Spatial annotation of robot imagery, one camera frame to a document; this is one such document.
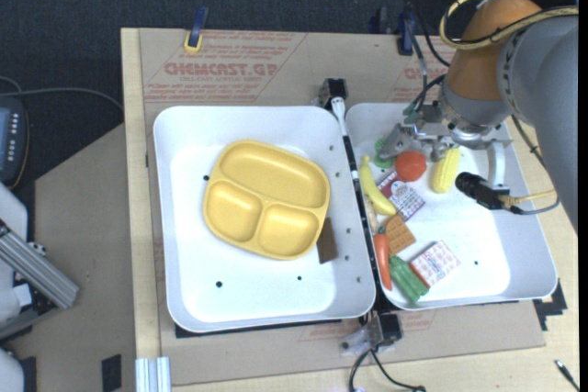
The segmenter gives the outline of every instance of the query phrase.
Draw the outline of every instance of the yellow clamp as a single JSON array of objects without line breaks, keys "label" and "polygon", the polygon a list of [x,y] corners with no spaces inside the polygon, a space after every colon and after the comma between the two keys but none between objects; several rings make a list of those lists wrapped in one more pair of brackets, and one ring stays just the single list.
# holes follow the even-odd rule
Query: yellow clamp
[{"label": "yellow clamp", "polygon": [[184,39],[184,50],[186,50],[186,52],[189,52],[190,54],[200,52],[200,49],[202,48],[202,29],[204,29],[208,15],[209,8],[205,6],[202,6],[196,12],[194,25],[186,34],[186,39]]}]

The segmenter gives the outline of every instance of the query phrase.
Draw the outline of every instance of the cardboard sheet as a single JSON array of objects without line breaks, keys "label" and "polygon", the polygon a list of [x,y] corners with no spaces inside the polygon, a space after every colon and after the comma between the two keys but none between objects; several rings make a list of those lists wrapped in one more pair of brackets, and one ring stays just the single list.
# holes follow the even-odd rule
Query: cardboard sheet
[{"label": "cardboard sheet", "polygon": [[36,358],[38,391],[103,390],[106,364],[115,365],[106,371],[121,382],[119,390],[131,391],[136,353],[124,161],[121,125],[35,183],[35,240],[80,287],[72,308],[10,345],[19,359]]},{"label": "cardboard sheet", "polygon": [[[345,78],[347,107],[405,103],[423,86],[415,56],[401,56],[391,35],[204,31],[198,55],[184,52],[182,29],[140,30],[162,354],[174,385],[348,367],[340,339],[357,319],[287,328],[177,338],[165,302],[161,211],[153,153],[153,121],[176,105],[308,105],[327,78]],[[419,38],[433,80],[447,69]],[[433,38],[447,60],[453,51]],[[436,98],[431,91],[428,99]],[[399,312],[404,338],[380,358],[409,361],[545,344],[530,301],[425,312]]]}]

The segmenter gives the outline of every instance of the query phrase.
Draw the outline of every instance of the yellow banana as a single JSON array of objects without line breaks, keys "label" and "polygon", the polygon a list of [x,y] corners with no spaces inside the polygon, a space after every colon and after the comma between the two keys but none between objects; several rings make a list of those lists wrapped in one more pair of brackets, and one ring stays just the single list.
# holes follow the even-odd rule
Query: yellow banana
[{"label": "yellow banana", "polygon": [[371,201],[374,210],[378,214],[384,216],[394,216],[396,214],[396,207],[392,202],[386,198],[374,182],[374,177],[371,174],[369,168],[369,156],[364,155],[364,158],[359,165],[359,182],[361,183],[361,189],[364,195]]}]

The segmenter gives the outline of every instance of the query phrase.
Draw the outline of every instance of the orange carrot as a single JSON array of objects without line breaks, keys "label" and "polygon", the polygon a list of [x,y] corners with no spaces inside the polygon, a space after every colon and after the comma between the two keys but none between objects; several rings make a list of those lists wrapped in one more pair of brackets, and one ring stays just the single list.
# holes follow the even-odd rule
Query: orange carrot
[{"label": "orange carrot", "polygon": [[389,240],[386,234],[374,235],[374,250],[378,262],[379,275],[382,284],[389,290],[392,289],[392,280],[390,277],[390,266],[388,264],[388,245]]}]

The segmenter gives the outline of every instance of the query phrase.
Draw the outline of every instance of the yellow plate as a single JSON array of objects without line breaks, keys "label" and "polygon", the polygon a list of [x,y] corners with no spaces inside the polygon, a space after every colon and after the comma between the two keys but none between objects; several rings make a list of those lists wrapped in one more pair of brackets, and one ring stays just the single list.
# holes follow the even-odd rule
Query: yellow plate
[{"label": "yellow plate", "polygon": [[316,163],[279,147],[238,140],[209,176],[204,219],[219,238],[260,255],[292,260],[321,235],[330,186]]}]

